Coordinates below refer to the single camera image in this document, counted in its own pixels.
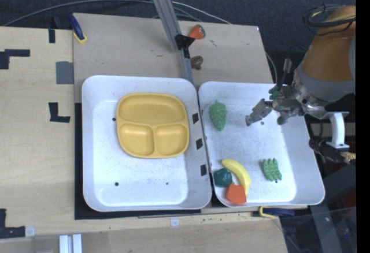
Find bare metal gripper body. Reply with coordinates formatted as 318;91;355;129
271;81;333;120

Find white plastic tray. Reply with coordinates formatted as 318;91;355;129
81;75;213;213
198;81;326;209

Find green grapes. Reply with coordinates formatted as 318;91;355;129
208;99;227;132

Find green ridged toy vegetable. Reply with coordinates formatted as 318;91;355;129
261;157;283;183

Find yellow banana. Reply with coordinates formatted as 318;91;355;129
221;158;252;198

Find dark green broccoli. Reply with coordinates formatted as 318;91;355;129
213;168;234;188

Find brown toy mushroom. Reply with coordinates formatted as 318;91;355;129
190;55;204;71

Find orange pizza slice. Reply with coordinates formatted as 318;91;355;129
225;183;247;205

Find yellow divided plate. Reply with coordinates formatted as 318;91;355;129
116;92;190;159

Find pale wood board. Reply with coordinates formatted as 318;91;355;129
72;12;309;215

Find black cylinder on white bracket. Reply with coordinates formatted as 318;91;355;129
308;111;357;165

